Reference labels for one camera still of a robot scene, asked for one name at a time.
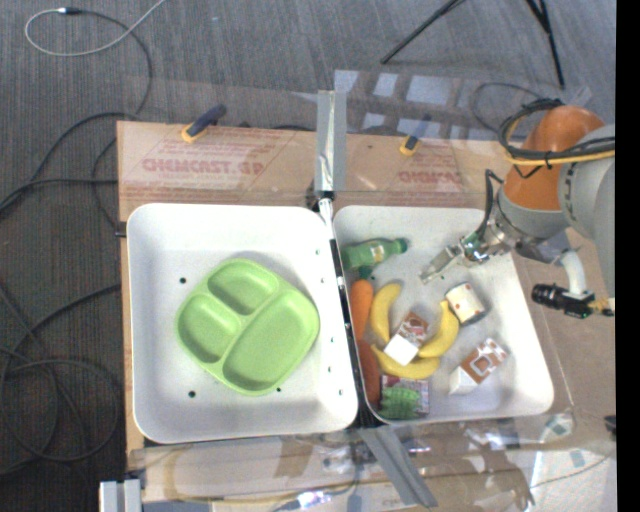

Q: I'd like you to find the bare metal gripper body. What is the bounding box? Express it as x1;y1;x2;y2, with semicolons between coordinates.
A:
458;219;519;265

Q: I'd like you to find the yellow banana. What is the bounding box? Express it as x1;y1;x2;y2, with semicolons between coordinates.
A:
369;282;404;347
370;344;442;381
416;299;461;359

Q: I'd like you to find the green plastic bottle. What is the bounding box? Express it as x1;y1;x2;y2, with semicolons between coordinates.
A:
340;237;409;272

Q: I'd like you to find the orange carrot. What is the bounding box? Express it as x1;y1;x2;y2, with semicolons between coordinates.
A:
348;266;376;344

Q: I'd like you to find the brown and white patterned carton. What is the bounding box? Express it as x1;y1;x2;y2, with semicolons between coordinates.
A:
447;337;510;397

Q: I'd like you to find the white plastic tray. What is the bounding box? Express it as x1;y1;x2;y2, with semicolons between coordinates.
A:
332;204;556;427
125;202;360;445

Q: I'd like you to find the orange-brown sausage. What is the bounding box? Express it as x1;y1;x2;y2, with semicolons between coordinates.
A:
356;339;383;409

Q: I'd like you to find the packet with green peas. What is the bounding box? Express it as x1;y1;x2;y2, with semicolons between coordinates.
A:
377;375;432;421

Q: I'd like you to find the green divided plate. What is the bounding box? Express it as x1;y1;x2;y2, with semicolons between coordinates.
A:
174;257;321;398

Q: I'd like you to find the brown cardboard board red print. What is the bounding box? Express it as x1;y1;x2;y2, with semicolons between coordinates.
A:
115;119;617;503

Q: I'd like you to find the black cylinder on white bracket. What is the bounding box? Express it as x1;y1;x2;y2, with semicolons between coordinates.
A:
531;249;599;319

